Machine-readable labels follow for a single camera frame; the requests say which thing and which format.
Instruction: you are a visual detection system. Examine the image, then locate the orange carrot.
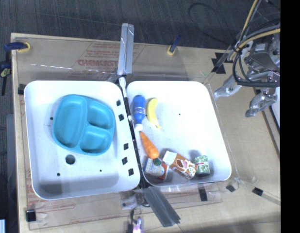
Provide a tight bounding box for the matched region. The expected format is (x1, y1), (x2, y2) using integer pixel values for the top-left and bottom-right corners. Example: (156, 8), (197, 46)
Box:
(139, 131), (163, 166)

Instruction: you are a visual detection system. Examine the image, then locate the green and white can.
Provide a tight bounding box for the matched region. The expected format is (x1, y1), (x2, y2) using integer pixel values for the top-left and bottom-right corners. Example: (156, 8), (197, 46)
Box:
(193, 154), (211, 176)

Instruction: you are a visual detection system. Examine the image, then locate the blue plastic bottle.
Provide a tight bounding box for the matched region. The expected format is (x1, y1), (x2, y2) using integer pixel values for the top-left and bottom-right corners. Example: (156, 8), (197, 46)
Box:
(132, 94), (147, 132)

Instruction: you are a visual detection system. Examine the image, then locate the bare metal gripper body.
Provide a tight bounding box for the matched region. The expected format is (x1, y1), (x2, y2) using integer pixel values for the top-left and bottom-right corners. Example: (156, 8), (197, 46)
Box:
(244, 33), (281, 83)

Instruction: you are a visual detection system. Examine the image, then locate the orange and white carton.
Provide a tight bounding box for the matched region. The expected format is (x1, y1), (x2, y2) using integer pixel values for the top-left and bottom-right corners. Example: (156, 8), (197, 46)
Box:
(162, 150), (199, 180)

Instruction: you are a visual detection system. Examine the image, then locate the blue divided plate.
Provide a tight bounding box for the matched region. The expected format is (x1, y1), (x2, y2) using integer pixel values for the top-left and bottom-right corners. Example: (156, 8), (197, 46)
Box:
(51, 94), (116, 157)

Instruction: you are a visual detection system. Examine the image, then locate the brown cardboard board red print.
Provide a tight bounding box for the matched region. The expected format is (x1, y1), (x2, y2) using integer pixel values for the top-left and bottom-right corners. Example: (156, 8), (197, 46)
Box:
(14, 36), (225, 231)

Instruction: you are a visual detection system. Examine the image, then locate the white plastic tray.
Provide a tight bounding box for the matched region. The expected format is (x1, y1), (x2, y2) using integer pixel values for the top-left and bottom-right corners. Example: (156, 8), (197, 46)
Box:
(23, 80), (141, 201)
(125, 81), (233, 187)

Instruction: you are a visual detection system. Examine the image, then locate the yellow banana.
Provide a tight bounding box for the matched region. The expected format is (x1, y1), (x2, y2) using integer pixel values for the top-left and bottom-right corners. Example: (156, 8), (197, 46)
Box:
(145, 97), (162, 130)

